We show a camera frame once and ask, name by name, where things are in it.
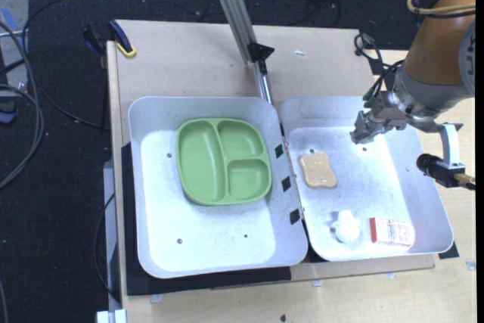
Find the metal stand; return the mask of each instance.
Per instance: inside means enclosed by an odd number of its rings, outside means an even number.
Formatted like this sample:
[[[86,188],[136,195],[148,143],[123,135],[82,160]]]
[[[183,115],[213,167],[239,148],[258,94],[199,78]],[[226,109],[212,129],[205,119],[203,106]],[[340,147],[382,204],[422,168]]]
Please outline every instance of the metal stand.
[[[107,264],[107,285],[114,293],[119,293],[119,263],[117,253],[116,236],[116,204],[111,196],[114,194],[114,170],[113,160],[110,159],[104,164],[104,203],[110,203],[104,214],[105,235],[106,235],[106,264]],[[121,309],[121,303],[109,293],[109,310]]]
[[[220,2],[234,34],[240,55],[245,63],[253,66],[260,96],[273,104],[265,60],[274,49],[257,43],[244,0],[220,0]]]

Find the white tray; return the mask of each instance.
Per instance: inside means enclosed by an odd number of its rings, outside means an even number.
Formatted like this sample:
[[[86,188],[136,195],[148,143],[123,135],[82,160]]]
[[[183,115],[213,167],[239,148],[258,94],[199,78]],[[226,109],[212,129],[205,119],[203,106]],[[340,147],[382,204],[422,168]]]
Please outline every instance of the white tray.
[[[453,233],[436,184],[415,164],[423,153],[417,130],[407,126],[356,145],[349,133],[362,106],[361,97],[291,98],[281,106],[310,244],[328,261],[448,250]],[[305,183],[299,159],[311,150],[329,156],[335,188],[310,188]],[[340,243],[330,229],[341,210],[351,210],[361,221],[361,234],[352,243]],[[410,223],[414,243],[409,248],[374,244],[372,217]]]
[[[252,203],[208,207],[183,193],[176,164],[176,132],[188,120],[246,120],[262,134],[271,162],[272,187]],[[260,98],[145,97],[129,109],[138,238],[146,273],[176,278],[211,272],[292,266],[308,241],[291,185],[276,110]]]

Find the metal pole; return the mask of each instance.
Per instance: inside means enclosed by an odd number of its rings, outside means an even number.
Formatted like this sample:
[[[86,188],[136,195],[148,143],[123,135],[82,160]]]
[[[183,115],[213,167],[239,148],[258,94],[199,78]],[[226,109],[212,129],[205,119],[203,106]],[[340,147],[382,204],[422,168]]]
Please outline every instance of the metal pole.
[[[260,96],[273,104],[268,76],[259,71],[259,65],[252,61],[249,53],[249,44],[257,43],[257,39],[244,0],[220,0],[220,2],[234,34],[240,55],[246,64],[253,67]]]

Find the wire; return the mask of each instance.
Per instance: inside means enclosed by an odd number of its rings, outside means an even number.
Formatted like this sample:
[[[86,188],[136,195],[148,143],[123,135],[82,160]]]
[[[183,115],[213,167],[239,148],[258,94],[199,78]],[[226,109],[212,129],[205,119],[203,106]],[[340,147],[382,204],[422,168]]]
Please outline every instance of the wire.
[[[358,39],[361,39],[363,42],[363,45],[360,46],[358,44]],[[368,89],[368,91],[365,93],[363,96],[363,100],[365,102],[365,107],[372,107],[375,100],[377,99],[377,96],[380,94],[381,88],[383,86],[383,83],[385,82],[385,78],[389,75],[389,73],[395,73],[401,65],[405,62],[405,60],[400,60],[395,62],[394,64],[385,64],[383,62],[382,55],[380,53],[380,49],[377,47],[376,43],[374,40],[366,36],[364,33],[359,33],[355,39],[353,40],[355,47],[356,47],[356,52],[357,54],[361,54],[364,57],[368,59],[368,62],[370,62],[370,65],[372,65],[373,62],[378,63],[381,65],[381,67],[384,69],[384,71],[380,74],[378,79],[375,81],[375,83]],[[365,49],[369,47],[375,51],[377,54],[377,58],[373,58],[369,56],[367,53],[365,53]]]
[[[13,39],[15,45],[17,46],[18,51],[22,55],[23,62],[25,63],[27,72],[31,78],[33,78],[33,71],[32,67],[30,66],[29,58],[27,57],[25,51],[22,48],[22,45],[20,44],[18,38],[15,36],[14,31],[7,26],[5,23],[0,21],[0,27],[4,29],[10,37]],[[20,94],[29,100],[34,104],[36,108],[36,124],[35,124],[35,132],[32,140],[32,144],[30,146],[30,150],[28,154],[22,159],[22,161],[0,182],[0,190],[3,189],[5,186],[7,186],[10,182],[12,182],[25,168],[26,164],[29,162],[29,160],[32,158],[34,153],[37,151],[39,148],[39,145],[42,141],[42,137],[44,134],[44,117],[42,114],[42,110],[40,109],[40,104],[39,104],[39,93],[37,91],[36,85],[33,84],[32,90],[33,90],[33,96],[28,95],[26,92],[23,92],[13,86],[10,85],[0,85],[1,89],[8,89],[11,90],[17,94]]]
[[[27,30],[29,29],[29,25],[32,23],[32,21],[40,14],[42,13],[44,10],[50,8],[51,6],[53,5],[56,5],[57,3],[60,3],[64,0],[54,0],[52,2],[49,2],[47,3],[46,5],[43,5],[42,7],[40,7],[37,11],[33,12],[32,15],[27,19],[23,29],[22,29],[22,43],[23,43],[23,52],[25,53],[26,57],[28,57],[28,54],[29,54],[29,51],[27,49],[27,46],[26,46],[26,32]],[[68,112],[67,110],[63,109],[44,89],[43,87],[41,87],[40,85],[40,82],[39,80],[36,78],[35,74],[33,73],[32,75],[32,80],[33,82],[36,84],[36,87],[37,89],[47,98],[47,100],[52,104],[52,106],[57,109],[60,113],[62,113],[63,115],[69,117],[70,119],[72,120],[75,120],[81,124],[84,124],[84,125],[87,125],[87,126],[90,126],[92,128],[96,128],[96,129],[102,129],[104,131],[107,131],[109,132],[110,129],[109,128],[106,128],[106,127],[103,127],[102,125],[98,125],[96,123],[92,123],[88,120],[85,120],[85,119],[82,119],[81,117],[78,117],[70,112]]]
[[[18,93],[19,95],[22,95],[26,98],[28,98],[36,107],[37,111],[37,118],[36,118],[36,130],[34,133],[34,138],[32,141],[32,144],[30,146],[30,150],[28,154],[22,159],[22,161],[17,165],[17,167],[14,168],[13,171],[11,171],[6,178],[4,178],[3,181],[0,182],[0,190],[5,188],[10,182],[12,182],[25,168],[26,164],[29,162],[30,159],[32,159],[32,156],[34,153],[39,149],[39,145],[42,141],[42,136],[44,133],[44,128],[45,128],[45,122],[44,122],[44,116],[42,114],[42,111],[40,110],[39,107],[39,102],[35,100],[32,96],[28,95],[26,92],[22,92],[21,90],[10,86],[10,85],[5,85],[5,84],[0,84],[0,89],[7,89],[11,90],[15,93]]]
[[[409,11],[419,15],[441,15],[447,12],[463,11],[470,8],[476,8],[476,3],[466,3],[462,5],[449,5],[439,8],[420,8],[418,6],[419,0],[407,0],[407,8]]]
[[[338,23],[338,20],[340,19],[340,15],[341,15],[340,0],[306,0],[306,1],[307,1],[307,4],[306,4],[305,16],[301,17],[298,20],[295,20],[294,22],[289,23],[289,26],[295,26],[306,20],[308,20],[314,25],[317,25],[317,23],[311,18],[311,16],[318,13],[322,8],[336,12],[336,15],[333,18],[333,20],[330,23],[327,23],[325,27],[332,27],[336,23]]]
[[[445,14],[445,15],[428,14],[428,15],[425,15],[425,16],[431,17],[431,18],[434,18],[434,19],[452,19],[453,17],[468,17],[470,15],[475,15],[475,14],[476,14],[476,10],[465,11],[465,12],[457,12],[455,14]]]
[[[0,278],[0,298],[2,299],[3,321],[8,323],[7,299],[5,297],[5,290],[3,289],[2,278]]]
[[[197,13],[196,11],[193,12],[192,10],[189,10],[188,8],[185,8],[185,7],[181,6],[181,5],[177,5],[175,2],[170,2],[168,0],[159,0],[158,2],[153,3],[151,5],[151,9],[153,9],[156,6],[161,5],[161,4],[167,4],[167,5],[175,6],[175,7],[179,8],[180,10],[185,11],[186,13],[188,13],[190,15],[194,15],[195,17],[200,16],[200,12],[199,13]]]
[[[0,76],[3,76],[4,74],[10,72],[11,70],[15,69],[16,67],[19,67],[21,64],[23,64],[23,59],[15,61],[10,65],[5,66],[3,69],[0,69]]]
[[[113,290],[109,287],[109,284],[107,283],[106,280],[104,280],[104,278],[101,274],[101,270],[99,268],[99,262],[98,262],[98,245],[99,245],[99,236],[101,234],[102,222],[103,222],[103,220],[106,216],[106,209],[113,199],[114,199],[114,194],[112,194],[109,197],[106,204],[104,205],[104,208],[103,208],[101,215],[99,216],[99,219],[98,219],[98,224],[96,225],[96,232],[95,232],[95,236],[94,236],[94,261],[95,261],[96,272],[98,273],[99,280],[103,284],[104,289],[109,293],[113,293]]]

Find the black carpet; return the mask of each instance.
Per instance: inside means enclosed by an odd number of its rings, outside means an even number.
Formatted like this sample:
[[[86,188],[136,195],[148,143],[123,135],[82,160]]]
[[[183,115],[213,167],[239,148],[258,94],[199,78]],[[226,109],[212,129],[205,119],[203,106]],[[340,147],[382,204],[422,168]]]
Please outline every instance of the black carpet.
[[[247,0],[247,8],[254,24],[360,29],[380,48],[407,49],[418,20],[405,3]],[[86,48],[82,30],[94,21],[109,37],[107,22],[117,18],[206,23],[225,18],[218,0],[29,0],[29,15],[29,56],[40,86],[93,126],[60,113],[41,95],[46,121],[41,147],[0,191],[0,278],[12,322],[89,322],[107,309],[93,255],[110,136],[95,128],[109,125],[108,118],[101,123],[106,73]],[[12,126],[0,126],[0,178],[20,162],[33,136],[32,105],[19,101],[18,112]]]

